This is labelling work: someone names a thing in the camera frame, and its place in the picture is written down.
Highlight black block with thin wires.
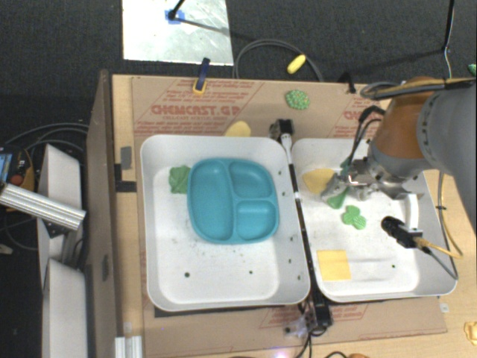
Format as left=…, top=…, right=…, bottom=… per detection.
left=269, top=118, right=296, bottom=142
left=303, top=299, right=333, bottom=330

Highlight green dotted round toy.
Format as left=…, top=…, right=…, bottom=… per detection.
left=285, top=89, right=312, bottom=111

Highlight black cylinder on white bracket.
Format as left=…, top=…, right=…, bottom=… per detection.
left=380, top=193, right=426, bottom=250

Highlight thin black and white rod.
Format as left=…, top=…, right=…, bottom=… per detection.
left=282, top=133, right=326, bottom=313

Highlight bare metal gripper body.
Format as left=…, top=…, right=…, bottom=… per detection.
left=348, top=157, right=425, bottom=201

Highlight white plastic tray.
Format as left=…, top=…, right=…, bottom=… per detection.
left=290, top=136, right=458, bottom=304
left=139, top=134, right=312, bottom=313

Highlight green lettuce leaf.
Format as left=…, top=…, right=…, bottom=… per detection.
left=341, top=204, right=367, bottom=231
left=326, top=186, right=350, bottom=210
left=168, top=164, right=192, bottom=195

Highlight brown cardboard board red print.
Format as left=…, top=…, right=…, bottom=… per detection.
left=130, top=75, right=448, bottom=347

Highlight yellow oval toy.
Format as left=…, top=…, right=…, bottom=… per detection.
left=286, top=54, right=307, bottom=75

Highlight blue divided plate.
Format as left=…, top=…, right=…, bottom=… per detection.
left=186, top=157, right=280, bottom=245

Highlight yellow potato chip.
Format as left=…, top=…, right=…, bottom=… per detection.
left=224, top=120, right=252, bottom=138
left=302, top=167, right=336, bottom=196

